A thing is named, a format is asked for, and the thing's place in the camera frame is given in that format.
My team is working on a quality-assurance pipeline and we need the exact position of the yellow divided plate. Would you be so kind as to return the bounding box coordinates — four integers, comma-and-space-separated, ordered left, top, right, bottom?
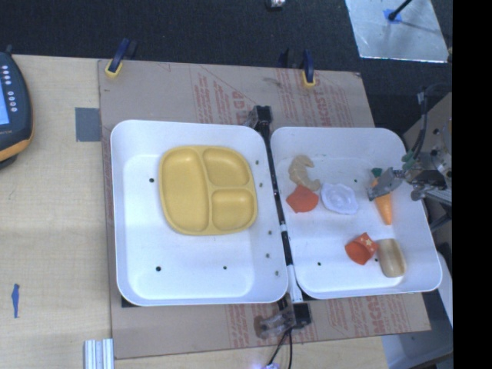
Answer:
158, 145, 258, 237

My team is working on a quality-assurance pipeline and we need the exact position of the orange slice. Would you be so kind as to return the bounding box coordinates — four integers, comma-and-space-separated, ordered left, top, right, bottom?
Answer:
285, 184, 320, 214

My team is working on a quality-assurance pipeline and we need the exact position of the beige bread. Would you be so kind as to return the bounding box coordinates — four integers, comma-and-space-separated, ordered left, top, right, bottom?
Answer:
374, 238, 407, 278

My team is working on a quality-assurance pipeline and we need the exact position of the thin black and white rod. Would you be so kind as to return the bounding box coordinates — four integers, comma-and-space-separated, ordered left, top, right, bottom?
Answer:
261, 123, 304, 305

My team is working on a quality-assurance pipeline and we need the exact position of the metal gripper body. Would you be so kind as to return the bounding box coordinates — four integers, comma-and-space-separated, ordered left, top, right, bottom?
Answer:
407, 150, 453, 190

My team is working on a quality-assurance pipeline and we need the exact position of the orange cup with stars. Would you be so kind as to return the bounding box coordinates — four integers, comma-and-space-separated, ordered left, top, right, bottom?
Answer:
344, 232, 379, 266

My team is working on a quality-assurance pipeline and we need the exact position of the brown cardboard board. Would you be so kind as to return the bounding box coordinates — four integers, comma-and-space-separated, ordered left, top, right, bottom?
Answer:
96, 58, 432, 360

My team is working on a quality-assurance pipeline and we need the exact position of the orange carrot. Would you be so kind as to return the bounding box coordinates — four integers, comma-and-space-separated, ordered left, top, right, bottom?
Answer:
370, 167, 394, 226

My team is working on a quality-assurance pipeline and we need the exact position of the white fried egg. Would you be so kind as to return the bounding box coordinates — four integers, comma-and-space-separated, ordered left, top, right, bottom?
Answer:
320, 182, 359, 215

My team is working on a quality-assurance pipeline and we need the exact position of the beige croissant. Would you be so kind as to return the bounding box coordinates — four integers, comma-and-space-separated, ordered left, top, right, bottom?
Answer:
288, 155, 321, 191

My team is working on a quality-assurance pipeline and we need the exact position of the black block with wires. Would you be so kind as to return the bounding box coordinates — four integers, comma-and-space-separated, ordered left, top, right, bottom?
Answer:
254, 301, 311, 340
245, 105, 273, 130

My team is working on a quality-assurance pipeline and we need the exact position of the white plastic tray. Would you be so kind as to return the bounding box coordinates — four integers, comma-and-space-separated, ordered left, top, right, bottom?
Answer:
270, 126, 443, 301
110, 119, 289, 307

